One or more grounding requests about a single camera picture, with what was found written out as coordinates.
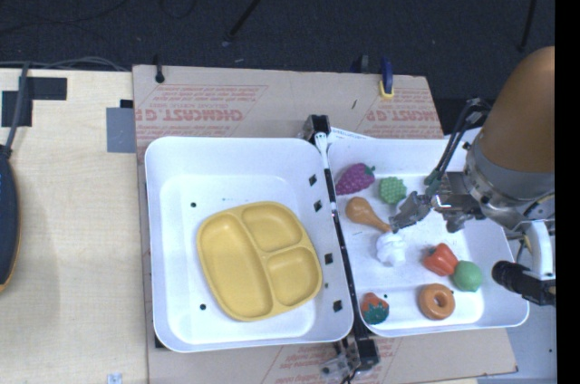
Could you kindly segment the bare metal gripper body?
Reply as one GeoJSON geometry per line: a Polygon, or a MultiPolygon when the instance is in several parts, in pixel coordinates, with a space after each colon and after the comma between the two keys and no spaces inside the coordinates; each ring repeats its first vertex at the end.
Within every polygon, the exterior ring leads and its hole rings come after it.
{"type": "Polygon", "coordinates": [[[470,220],[488,219],[505,229],[521,224],[520,202],[477,173],[447,172],[430,203],[444,220],[448,213],[465,213],[472,215],[470,220]]]}

